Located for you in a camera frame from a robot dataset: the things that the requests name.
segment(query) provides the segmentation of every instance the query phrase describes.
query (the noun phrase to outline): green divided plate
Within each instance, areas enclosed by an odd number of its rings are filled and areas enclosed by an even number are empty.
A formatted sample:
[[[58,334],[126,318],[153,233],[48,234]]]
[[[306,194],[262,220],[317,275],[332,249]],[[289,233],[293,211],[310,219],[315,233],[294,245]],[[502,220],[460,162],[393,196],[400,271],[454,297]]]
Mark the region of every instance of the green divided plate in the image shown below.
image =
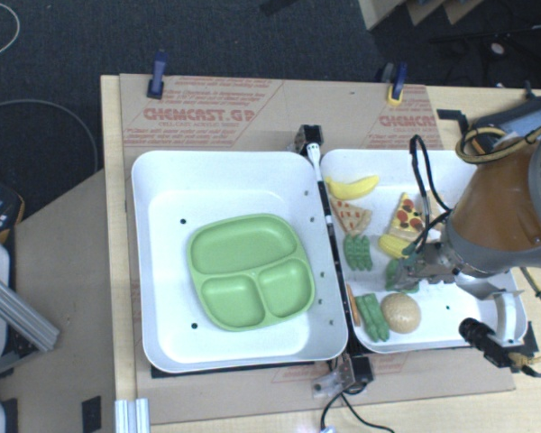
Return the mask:
[[[203,226],[188,241],[187,260],[205,312],[226,330],[294,318],[315,297],[307,254],[279,216],[238,216]]]

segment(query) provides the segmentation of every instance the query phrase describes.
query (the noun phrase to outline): toy food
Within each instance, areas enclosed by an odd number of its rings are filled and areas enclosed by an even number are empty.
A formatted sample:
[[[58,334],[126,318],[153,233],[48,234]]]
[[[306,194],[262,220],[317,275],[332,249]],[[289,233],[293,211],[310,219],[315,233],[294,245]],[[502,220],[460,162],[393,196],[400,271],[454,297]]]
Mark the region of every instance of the toy food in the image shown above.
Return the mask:
[[[425,228],[421,215],[415,210],[415,203],[407,193],[401,194],[399,206],[390,220],[390,235],[414,241]]]
[[[403,289],[397,290],[394,288],[395,284],[395,274],[397,273],[397,268],[399,267],[399,259],[393,258],[387,267],[385,268],[385,290],[388,291],[401,291],[404,293],[416,293],[419,290],[418,283],[412,289]]]
[[[203,310],[224,330],[278,324],[307,311],[315,280],[295,230],[271,214],[235,216],[188,239],[187,264]]]
[[[359,235],[371,222],[372,212],[357,207],[339,198],[329,198],[335,217],[341,228],[349,235]]]
[[[391,293],[381,302],[381,312],[390,330],[398,334],[410,334],[421,323],[421,308],[404,293]]]
[[[406,241],[395,235],[381,235],[379,237],[379,247],[381,250],[393,258],[405,258],[408,255],[403,253],[403,250],[411,245],[410,241]]]
[[[374,293],[367,293],[360,297],[355,297],[359,313],[364,321],[365,331],[373,342],[389,340],[389,324],[385,320],[379,306],[379,301]]]
[[[369,194],[379,183],[379,176],[371,175],[352,183],[333,181],[332,178],[326,177],[325,183],[331,195],[340,198],[341,200],[350,200],[361,198],[362,196]]]
[[[343,251],[344,259],[353,271],[372,269],[371,241],[366,235],[347,235],[343,240]]]
[[[353,290],[349,284],[346,284],[346,293],[349,296],[349,305],[351,305],[351,315],[353,316],[353,323],[356,326],[361,325],[361,315],[359,314],[359,309],[357,308],[357,302],[354,299]]]

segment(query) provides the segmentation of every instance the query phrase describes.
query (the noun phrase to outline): floor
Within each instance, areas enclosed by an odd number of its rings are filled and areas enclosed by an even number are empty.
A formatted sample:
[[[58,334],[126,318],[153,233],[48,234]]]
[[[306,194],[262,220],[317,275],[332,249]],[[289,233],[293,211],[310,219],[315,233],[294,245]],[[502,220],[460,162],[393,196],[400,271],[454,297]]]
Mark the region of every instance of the floor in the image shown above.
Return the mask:
[[[358,0],[268,1],[0,0],[0,47],[20,24],[0,52],[0,180],[25,215],[104,166],[100,76],[150,73],[157,49],[167,75],[372,82],[404,61],[408,83],[541,88],[541,0],[486,0],[455,25],[439,8],[415,26],[400,5],[370,31]]]

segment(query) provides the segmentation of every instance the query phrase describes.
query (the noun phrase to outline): wooden table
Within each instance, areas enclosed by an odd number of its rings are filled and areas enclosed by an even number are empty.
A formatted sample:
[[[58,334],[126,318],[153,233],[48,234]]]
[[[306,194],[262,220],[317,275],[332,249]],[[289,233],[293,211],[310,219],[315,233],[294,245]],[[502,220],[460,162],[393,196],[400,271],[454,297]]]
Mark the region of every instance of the wooden table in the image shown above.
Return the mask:
[[[436,109],[460,109],[468,119],[497,112],[517,104],[524,91],[497,88],[429,87],[427,93]],[[112,317],[114,331],[115,396],[118,400],[137,398],[133,354],[133,320],[131,311],[128,234],[124,213],[125,185],[122,145],[120,82],[117,76],[101,78],[103,127],[105,141],[105,181],[108,214],[108,242]],[[445,148],[453,148],[460,134],[456,122],[438,121]],[[532,271],[541,285],[541,271]],[[518,286],[523,295],[527,316],[534,324],[541,354],[541,302],[534,297],[521,275]],[[524,374],[514,375],[513,392],[434,398],[401,403],[361,406],[356,410],[368,421],[386,425],[396,432],[527,432],[541,433],[541,379]],[[176,423],[152,427],[153,432],[317,432],[320,410],[282,414]],[[363,432],[347,408],[329,411],[327,425],[339,433]]]

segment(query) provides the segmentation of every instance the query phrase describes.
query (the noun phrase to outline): black cable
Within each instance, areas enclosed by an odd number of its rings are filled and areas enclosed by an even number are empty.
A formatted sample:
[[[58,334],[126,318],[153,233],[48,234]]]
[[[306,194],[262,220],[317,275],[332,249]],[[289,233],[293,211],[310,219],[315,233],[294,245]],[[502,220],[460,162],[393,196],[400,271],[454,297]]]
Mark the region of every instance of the black cable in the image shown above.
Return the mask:
[[[541,373],[533,370],[528,365],[524,365],[523,367],[521,367],[521,372],[526,374],[526,375],[529,375],[530,377],[535,377],[535,378],[541,379]]]
[[[355,385],[347,388],[344,391],[344,394],[349,394],[351,396],[355,396],[357,394],[360,394],[360,393],[364,392],[365,388],[367,388],[367,383],[366,382],[358,382]]]
[[[366,425],[367,427],[371,427],[371,428],[376,428],[376,429],[382,429],[382,430],[385,430],[385,431],[388,431],[389,433],[395,433],[395,430],[389,428],[389,427],[385,427],[383,425],[376,425],[374,423],[370,423],[368,422],[367,420],[363,419],[358,413],[356,410],[353,409],[353,406],[351,405],[351,403],[346,399],[346,397],[344,396],[344,394],[346,393],[345,390],[337,393],[332,400],[330,400],[325,408],[323,409],[323,413],[321,414],[321,430],[324,430],[326,428],[326,413],[328,412],[328,410],[331,408],[331,406],[333,405],[333,403],[338,400],[339,398],[341,398],[344,403],[346,404],[346,406],[349,408],[349,410],[351,411],[351,413],[363,424],[363,425]]]
[[[418,169],[417,144],[421,146],[421,152],[423,153],[423,158],[425,160],[426,177],[429,182],[429,188],[431,189],[431,192],[433,193],[433,197],[435,198],[436,202],[445,210],[445,212],[441,216],[437,217],[440,219],[434,220],[434,223],[431,223],[430,221],[429,200],[425,190],[425,183],[423,182],[421,172]],[[417,237],[415,243],[413,243],[414,245],[418,244],[417,252],[419,253],[426,244],[426,239],[428,237],[430,229],[439,221],[445,220],[451,213],[451,208],[449,208],[443,202],[443,200],[436,191],[435,183],[433,182],[433,174],[431,173],[431,161],[429,160],[428,152],[426,150],[425,142],[423,141],[423,139],[418,134],[415,134],[411,138],[408,148],[412,156],[411,165],[413,167],[413,173],[415,174],[415,180],[417,181],[418,190],[421,194],[421,198],[423,199],[423,212],[425,215],[425,228],[423,229],[422,233]]]

